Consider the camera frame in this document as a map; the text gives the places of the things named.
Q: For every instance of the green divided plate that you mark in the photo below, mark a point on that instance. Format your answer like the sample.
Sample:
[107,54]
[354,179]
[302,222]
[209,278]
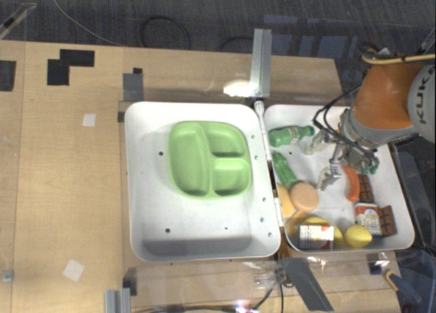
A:
[190,158]

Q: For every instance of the green bottle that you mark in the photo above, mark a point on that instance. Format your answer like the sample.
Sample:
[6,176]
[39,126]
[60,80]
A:
[286,136]

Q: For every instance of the white and orange can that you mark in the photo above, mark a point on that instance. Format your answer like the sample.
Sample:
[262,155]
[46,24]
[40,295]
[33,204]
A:
[315,237]

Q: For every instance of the yellow lemon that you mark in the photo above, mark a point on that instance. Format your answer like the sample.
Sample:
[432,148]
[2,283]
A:
[357,236]

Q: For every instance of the red and white can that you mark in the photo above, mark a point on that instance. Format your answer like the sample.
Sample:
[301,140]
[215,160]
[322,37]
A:
[368,218]

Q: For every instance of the yellow-orange toy bread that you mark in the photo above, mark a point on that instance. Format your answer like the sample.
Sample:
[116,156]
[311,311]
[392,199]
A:
[284,202]

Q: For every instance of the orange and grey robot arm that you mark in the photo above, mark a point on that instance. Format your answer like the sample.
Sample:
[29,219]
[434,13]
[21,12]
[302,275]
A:
[385,100]

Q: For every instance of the orange sausage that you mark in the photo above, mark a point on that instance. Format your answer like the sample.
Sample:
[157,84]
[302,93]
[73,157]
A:
[353,185]

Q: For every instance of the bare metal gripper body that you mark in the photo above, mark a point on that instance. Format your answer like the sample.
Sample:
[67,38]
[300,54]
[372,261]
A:
[357,159]

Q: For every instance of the white plastic tray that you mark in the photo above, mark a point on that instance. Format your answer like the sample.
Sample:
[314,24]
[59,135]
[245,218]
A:
[381,185]
[204,223]

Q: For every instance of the peach round biscuit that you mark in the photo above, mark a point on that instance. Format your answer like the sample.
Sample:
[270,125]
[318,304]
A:
[304,197]

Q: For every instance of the clear plastic bottle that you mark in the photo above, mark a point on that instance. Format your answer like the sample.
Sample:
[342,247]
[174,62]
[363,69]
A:
[314,144]

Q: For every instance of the green toy cucumber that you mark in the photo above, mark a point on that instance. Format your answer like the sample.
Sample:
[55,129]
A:
[284,168]

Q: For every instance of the yellow banana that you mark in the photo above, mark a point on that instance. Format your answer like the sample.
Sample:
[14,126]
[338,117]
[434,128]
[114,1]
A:
[316,221]

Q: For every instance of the brown chocolate bar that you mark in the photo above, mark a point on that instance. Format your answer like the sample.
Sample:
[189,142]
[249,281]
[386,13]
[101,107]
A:
[365,188]
[388,220]

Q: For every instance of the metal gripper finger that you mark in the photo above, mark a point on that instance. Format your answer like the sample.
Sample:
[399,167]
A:
[328,178]

